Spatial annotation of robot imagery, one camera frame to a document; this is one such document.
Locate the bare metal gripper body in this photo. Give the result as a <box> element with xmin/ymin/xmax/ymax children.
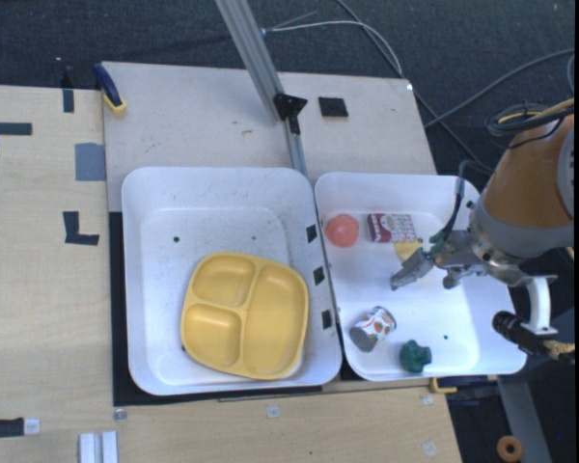
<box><xmin>429</xmin><ymin>230</ymin><xmax>530</xmax><ymax>287</ymax></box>

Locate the yellow block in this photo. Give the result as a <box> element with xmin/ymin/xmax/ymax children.
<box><xmin>393</xmin><ymin>238</ymin><xmax>424</xmax><ymax>262</ymax></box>

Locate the red and white carton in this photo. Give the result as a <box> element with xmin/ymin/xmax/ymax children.
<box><xmin>366</xmin><ymin>211</ymin><xmax>418</xmax><ymax>245</ymax></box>

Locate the white plastic tray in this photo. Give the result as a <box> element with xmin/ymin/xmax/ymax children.
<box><xmin>120</xmin><ymin>165</ymin><xmax>345</xmax><ymax>397</ymax></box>
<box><xmin>314</xmin><ymin>171</ymin><xmax>529</xmax><ymax>383</ymax></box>

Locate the white can with red print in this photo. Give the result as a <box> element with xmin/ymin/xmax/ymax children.
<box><xmin>349</xmin><ymin>305</ymin><xmax>398</xmax><ymax>354</ymax></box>

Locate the orange-red round fruit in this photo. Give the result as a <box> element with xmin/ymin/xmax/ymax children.
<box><xmin>323</xmin><ymin>213</ymin><xmax>360</xmax><ymax>248</ymax></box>

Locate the green broccoli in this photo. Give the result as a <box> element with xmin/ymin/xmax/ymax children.
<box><xmin>399</xmin><ymin>339</ymin><xmax>433</xmax><ymax>373</ymax></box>

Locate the yellow divided plate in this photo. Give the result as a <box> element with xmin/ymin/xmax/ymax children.
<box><xmin>179</xmin><ymin>251</ymin><xmax>311</xmax><ymax>382</ymax></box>

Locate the orange doughnut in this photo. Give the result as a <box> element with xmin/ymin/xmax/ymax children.
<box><xmin>496</xmin><ymin>435</ymin><xmax>524</xmax><ymax>463</ymax></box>

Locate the pale wood board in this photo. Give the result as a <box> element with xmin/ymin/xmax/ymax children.
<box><xmin>100</xmin><ymin>60</ymin><xmax>439</xmax><ymax>214</ymax></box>

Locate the black cylinder on white bracket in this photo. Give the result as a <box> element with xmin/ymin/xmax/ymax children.
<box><xmin>491</xmin><ymin>274</ymin><xmax>561</xmax><ymax>357</ymax></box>

